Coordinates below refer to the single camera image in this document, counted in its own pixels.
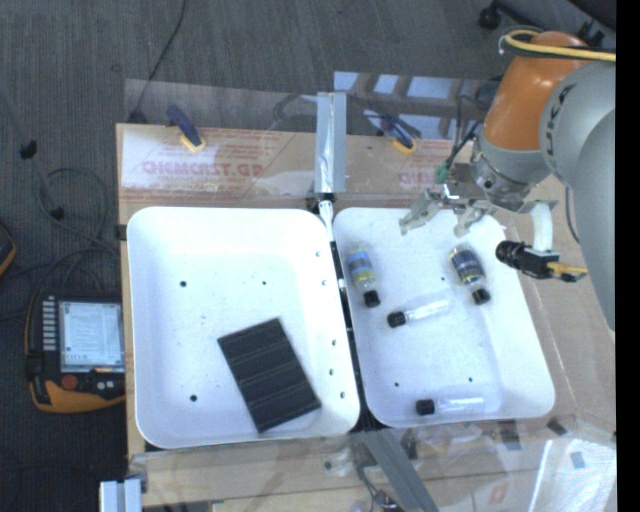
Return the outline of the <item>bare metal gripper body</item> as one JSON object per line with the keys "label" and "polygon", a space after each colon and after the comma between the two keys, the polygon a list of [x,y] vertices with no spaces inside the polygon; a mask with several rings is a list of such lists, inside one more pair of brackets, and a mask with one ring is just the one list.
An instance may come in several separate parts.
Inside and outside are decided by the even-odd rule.
{"label": "bare metal gripper body", "polygon": [[532,184],[519,183],[476,163],[453,163],[446,174],[436,175],[437,190],[428,190],[427,198],[443,208],[530,212],[538,204],[554,209],[557,200],[528,198]]}

